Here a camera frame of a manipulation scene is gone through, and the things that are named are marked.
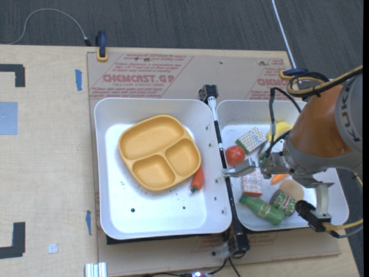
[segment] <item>small white square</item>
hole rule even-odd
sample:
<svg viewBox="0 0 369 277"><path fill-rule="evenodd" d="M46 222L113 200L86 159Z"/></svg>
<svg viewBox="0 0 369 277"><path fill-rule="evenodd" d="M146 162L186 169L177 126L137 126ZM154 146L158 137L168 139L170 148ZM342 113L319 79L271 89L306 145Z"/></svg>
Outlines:
<svg viewBox="0 0 369 277"><path fill-rule="evenodd" d="M54 244L49 244L48 246L48 252L49 253L58 253L59 249L58 249L58 244L54 243Z"/></svg>

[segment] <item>light blue square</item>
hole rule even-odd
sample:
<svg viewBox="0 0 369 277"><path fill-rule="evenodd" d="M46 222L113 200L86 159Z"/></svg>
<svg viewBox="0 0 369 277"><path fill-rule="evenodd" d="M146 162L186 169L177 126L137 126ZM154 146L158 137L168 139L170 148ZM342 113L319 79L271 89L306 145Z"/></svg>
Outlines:
<svg viewBox="0 0 369 277"><path fill-rule="evenodd" d="M18 103L0 102L0 134L18 134Z"/></svg>

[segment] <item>light wood surface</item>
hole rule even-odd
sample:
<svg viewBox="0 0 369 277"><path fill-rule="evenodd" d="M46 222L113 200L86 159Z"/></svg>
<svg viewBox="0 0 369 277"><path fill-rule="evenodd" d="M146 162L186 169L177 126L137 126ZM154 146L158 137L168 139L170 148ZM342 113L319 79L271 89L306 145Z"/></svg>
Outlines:
<svg viewBox="0 0 369 277"><path fill-rule="evenodd" d="M237 57L278 57L281 51L115 51ZM98 263L86 53L94 47L0 46L0 63L25 67L26 87L0 73L0 102L18 103L18 134L0 135L0 246L10 246L14 222L26 223L23 257L0 259L2 276L83 276ZM82 72L82 91L75 70ZM91 212L92 235L86 224ZM48 253L49 244L59 252ZM241 276L359 276L347 239L341 254L237 265ZM216 276L236 276L226 266Z"/></svg>

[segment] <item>white cable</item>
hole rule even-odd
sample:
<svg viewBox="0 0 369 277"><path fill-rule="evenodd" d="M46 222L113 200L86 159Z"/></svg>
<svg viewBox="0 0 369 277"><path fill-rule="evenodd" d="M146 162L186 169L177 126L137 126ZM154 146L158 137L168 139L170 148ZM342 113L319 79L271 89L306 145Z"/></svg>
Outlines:
<svg viewBox="0 0 369 277"><path fill-rule="evenodd" d="M272 4L273 4L274 12L276 14L276 17L277 17L277 20L278 20L278 23L279 23L279 27L280 27L281 32L282 32L284 44L286 45L286 48L287 48L287 53L288 53L288 56L289 56L289 60L291 61L292 67L296 68L295 61L293 60L291 50L289 49L289 44L287 42L287 38L286 38L286 35L284 33L283 26L282 26L281 20L279 18L279 14L278 14L277 7L276 7L276 4L275 4L274 0L272 0Z"/></svg>
<svg viewBox="0 0 369 277"><path fill-rule="evenodd" d="M78 21L76 21L72 16L70 16L69 14L61 11L61 10L58 10L58 9L54 9L54 8L41 8L41 9L38 9L38 10L35 10L34 12L32 12L25 20L25 23L24 23L24 28L23 28L23 33L22 35L20 36L20 38L17 40L17 41L14 41L14 42L11 42L11 43L0 43L0 44L6 44L6 45L12 45L12 44L16 44L18 43L20 40L22 40L22 38L24 37L24 34L25 34L25 29L27 27L27 23L28 23L28 20L30 19L31 16L33 16L35 13L37 12L41 12L41 11L53 11L53 12L58 12L58 13L61 13L61 14L64 14L65 16L68 16L68 18L70 18L71 20L73 20L79 27L79 29L81 30L82 34L83 34L83 37L84 37L84 40L88 40L87 36L85 35L85 32L83 31L82 27L80 26L80 24L78 23Z"/></svg>

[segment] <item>gray carpet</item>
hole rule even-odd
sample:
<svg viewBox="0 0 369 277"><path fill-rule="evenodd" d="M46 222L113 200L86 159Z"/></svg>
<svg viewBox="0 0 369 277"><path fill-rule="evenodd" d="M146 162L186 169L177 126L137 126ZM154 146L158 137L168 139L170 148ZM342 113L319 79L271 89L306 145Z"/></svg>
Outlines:
<svg viewBox="0 0 369 277"><path fill-rule="evenodd" d="M94 43L98 30L108 46L291 51L297 67L335 78L363 64L364 0L0 0L0 43L16 41L33 11L54 8L73 16ZM83 46L71 19L38 12L18 44ZM350 207L363 213L360 189L339 171ZM349 238L364 276L363 231Z"/></svg>

